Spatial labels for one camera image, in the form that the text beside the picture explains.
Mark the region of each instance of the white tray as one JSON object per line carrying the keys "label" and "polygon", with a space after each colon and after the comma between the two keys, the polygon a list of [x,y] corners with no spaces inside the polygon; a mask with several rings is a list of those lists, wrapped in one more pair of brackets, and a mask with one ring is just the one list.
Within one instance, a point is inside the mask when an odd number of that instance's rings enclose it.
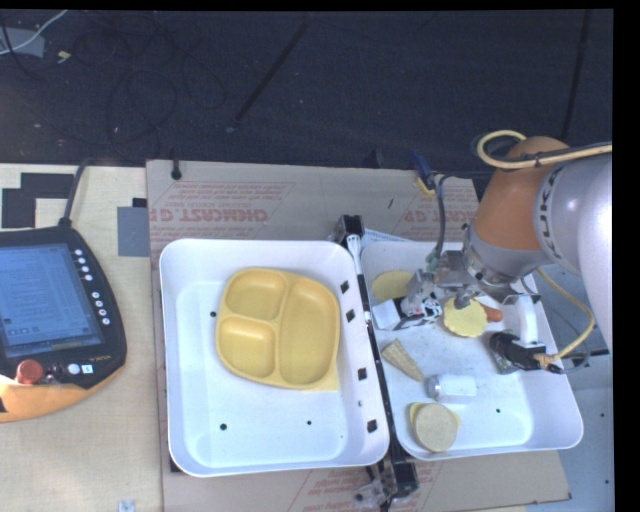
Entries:
{"label": "white tray", "polygon": [[[251,266],[305,274],[335,293],[342,315],[337,391],[264,385],[223,366],[211,313],[227,280]],[[353,259],[343,247],[325,241],[181,239],[162,252],[160,280],[169,450],[185,473],[364,466],[384,457],[386,413]]]}
{"label": "white tray", "polygon": [[[425,258],[434,243],[376,242],[362,253],[365,280],[370,287],[382,272],[425,268]],[[459,249],[459,244],[445,244],[444,249]],[[527,281],[532,288],[533,279]],[[371,305],[377,304],[369,291]],[[538,336],[555,353],[544,310],[533,306],[537,317]],[[404,449],[422,460],[452,459],[475,455],[571,448],[580,442],[583,425],[580,411],[565,375],[545,371],[517,371],[509,375],[497,372],[491,356],[487,335],[508,328],[519,332],[515,306],[503,307],[504,319],[490,323],[484,336],[462,338],[451,334],[442,325],[442,318],[433,325],[410,327],[398,331],[376,329],[379,348],[398,338],[416,360],[425,376],[437,374],[471,375],[477,385],[477,395],[468,404],[446,405],[460,416],[460,428],[453,446],[433,453],[418,445],[410,431],[408,409],[412,402],[433,402],[423,383],[407,377],[383,360],[385,380],[389,389],[391,409],[398,440]]]}

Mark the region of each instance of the blue screen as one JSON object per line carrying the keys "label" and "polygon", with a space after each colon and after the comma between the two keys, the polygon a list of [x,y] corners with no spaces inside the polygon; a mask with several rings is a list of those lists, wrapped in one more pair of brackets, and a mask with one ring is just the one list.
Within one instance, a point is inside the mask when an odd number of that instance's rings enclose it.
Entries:
{"label": "blue screen", "polygon": [[0,248],[0,338],[8,358],[102,342],[66,244]]}

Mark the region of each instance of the yellow cable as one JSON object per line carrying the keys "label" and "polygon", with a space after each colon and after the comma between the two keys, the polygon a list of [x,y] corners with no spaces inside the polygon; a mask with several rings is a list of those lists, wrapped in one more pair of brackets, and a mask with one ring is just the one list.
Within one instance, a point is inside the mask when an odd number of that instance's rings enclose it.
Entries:
{"label": "yellow cable", "polygon": [[488,133],[484,137],[482,137],[478,144],[476,145],[476,150],[478,152],[478,156],[484,161],[486,164],[492,165],[494,167],[498,167],[500,169],[522,169],[524,167],[532,167],[539,165],[548,165],[554,164],[557,162],[564,162],[566,160],[573,160],[576,158],[583,158],[587,156],[600,155],[603,153],[611,153],[613,151],[613,144],[603,144],[601,146],[577,149],[575,151],[569,151],[567,153],[561,155],[548,155],[545,156],[545,153],[540,153],[539,157],[530,158],[528,160],[519,160],[517,162],[508,161],[508,160],[499,160],[493,158],[487,154],[484,150],[485,145],[492,139],[497,137],[514,137],[518,139],[518,141],[522,141],[526,139],[526,137],[513,130],[498,130],[495,132]]}
{"label": "yellow cable", "polygon": [[573,304],[578,306],[582,311],[584,311],[587,314],[587,317],[589,319],[589,321],[587,323],[587,327],[585,327],[585,329],[582,331],[582,333],[575,340],[573,340],[571,343],[569,343],[564,349],[562,349],[560,352],[558,352],[557,354],[536,354],[536,355],[533,356],[538,361],[540,361],[540,366],[542,366],[543,368],[546,368],[549,364],[551,364],[554,361],[557,361],[558,359],[560,359],[561,357],[564,357],[565,355],[567,355],[574,348],[576,348],[578,345],[580,345],[580,343],[582,343],[587,338],[587,336],[589,336],[589,334],[591,333],[591,331],[593,330],[593,328],[595,326],[595,318],[593,316],[593,313],[591,312],[591,310],[587,306],[582,304],[582,302],[580,302],[578,299],[576,299],[575,297],[570,295],[566,290],[561,288],[542,269],[538,268],[537,272],[538,272],[538,274],[540,274],[540,276],[547,283],[549,283],[565,299],[571,301]]}

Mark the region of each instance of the red emergency stop button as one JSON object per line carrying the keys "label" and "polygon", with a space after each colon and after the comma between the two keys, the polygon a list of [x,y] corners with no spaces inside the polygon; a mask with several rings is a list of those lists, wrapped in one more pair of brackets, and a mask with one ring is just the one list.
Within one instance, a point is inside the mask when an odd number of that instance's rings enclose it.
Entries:
{"label": "red emergency stop button", "polygon": [[16,380],[20,384],[35,384],[43,375],[42,365],[33,359],[25,359],[16,368]]}

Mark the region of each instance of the waffle cone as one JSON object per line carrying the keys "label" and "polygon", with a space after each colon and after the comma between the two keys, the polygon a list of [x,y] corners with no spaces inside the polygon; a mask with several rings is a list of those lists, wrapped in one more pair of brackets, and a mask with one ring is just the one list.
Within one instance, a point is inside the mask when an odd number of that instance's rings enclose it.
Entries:
{"label": "waffle cone", "polygon": [[424,374],[414,359],[409,355],[400,340],[395,339],[382,349],[380,355],[385,361],[402,370],[414,380],[424,380]]}

